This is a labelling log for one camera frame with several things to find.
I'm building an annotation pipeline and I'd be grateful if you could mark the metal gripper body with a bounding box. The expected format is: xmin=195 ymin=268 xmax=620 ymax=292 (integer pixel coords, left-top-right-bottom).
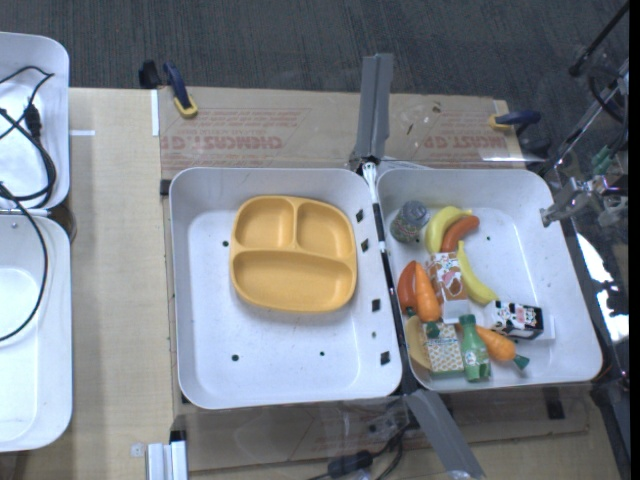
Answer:
xmin=582 ymin=173 xmax=629 ymax=219

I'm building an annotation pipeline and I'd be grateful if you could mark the white plastic tray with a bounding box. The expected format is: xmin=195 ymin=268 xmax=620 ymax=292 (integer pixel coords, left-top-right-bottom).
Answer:
xmin=0 ymin=212 xmax=74 ymax=453
xmin=168 ymin=166 xmax=404 ymax=411
xmin=0 ymin=31 xmax=71 ymax=212
xmin=375 ymin=167 xmax=605 ymax=395

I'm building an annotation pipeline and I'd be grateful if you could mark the orange sausage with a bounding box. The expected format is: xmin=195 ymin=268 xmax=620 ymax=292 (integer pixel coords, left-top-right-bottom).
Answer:
xmin=440 ymin=214 xmax=482 ymax=254

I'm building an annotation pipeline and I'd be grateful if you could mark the yellow banana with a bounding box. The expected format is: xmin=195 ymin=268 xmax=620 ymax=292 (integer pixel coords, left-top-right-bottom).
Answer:
xmin=424 ymin=205 xmax=474 ymax=255
xmin=455 ymin=240 xmax=500 ymax=306

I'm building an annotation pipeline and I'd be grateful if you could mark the black and white milk carton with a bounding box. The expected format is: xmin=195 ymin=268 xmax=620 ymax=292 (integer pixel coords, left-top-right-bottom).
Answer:
xmin=486 ymin=299 xmax=557 ymax=344

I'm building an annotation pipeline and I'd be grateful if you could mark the orange juice carton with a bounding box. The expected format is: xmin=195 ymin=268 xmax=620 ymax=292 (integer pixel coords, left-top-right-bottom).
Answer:
xmin=424 ymin=251 xmax=476 ymax=325

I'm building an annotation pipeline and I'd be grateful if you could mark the orange carrot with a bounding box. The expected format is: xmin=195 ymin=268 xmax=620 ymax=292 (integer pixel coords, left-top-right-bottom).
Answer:
xmin=406 ymin=262 xmax=443 ymax=325
xmin=474 ymin=323 xmax=532 ymax=371

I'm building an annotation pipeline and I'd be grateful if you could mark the small can grey lid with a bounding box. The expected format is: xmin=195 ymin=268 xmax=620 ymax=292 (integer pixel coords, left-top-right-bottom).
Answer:
xmin=389 ymin=199 xmax=432 ymax=245

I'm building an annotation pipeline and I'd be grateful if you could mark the green bottle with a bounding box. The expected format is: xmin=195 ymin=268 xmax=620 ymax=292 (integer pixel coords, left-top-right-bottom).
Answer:
xmin=457 ymin=313 xmax=493 ymax=384

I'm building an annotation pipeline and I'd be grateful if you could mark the thin black and white rod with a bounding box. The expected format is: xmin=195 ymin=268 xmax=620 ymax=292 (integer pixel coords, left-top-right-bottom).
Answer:
xmin=361 ymin=162 xmax=407 ymax=345

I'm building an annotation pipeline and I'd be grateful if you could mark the yellow round slice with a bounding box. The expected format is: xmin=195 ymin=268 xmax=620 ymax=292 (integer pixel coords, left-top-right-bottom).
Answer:
xmin=404 ymin=314 xmax=434 ymax=372

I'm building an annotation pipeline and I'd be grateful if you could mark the orange divided plate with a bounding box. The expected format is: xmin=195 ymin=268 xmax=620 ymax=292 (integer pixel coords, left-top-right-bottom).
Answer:
xmin=228 ymin=195 xmax=359 ymax=315

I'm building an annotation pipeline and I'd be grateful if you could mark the brown cardboard board red print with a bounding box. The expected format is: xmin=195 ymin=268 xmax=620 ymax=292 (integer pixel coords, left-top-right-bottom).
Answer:
xmin=156 ymin=85 xmax=592 ymax=472

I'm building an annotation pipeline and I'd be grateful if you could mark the black block with thin wires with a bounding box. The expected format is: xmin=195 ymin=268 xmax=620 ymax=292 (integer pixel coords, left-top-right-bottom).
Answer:
xmin=349 ymin=153 xmax=382 ymax=174

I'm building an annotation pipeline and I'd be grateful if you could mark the black cable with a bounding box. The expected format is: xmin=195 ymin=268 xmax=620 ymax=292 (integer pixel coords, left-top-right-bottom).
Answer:
xmin=0 ymin=65 xmax=57 ymax=343

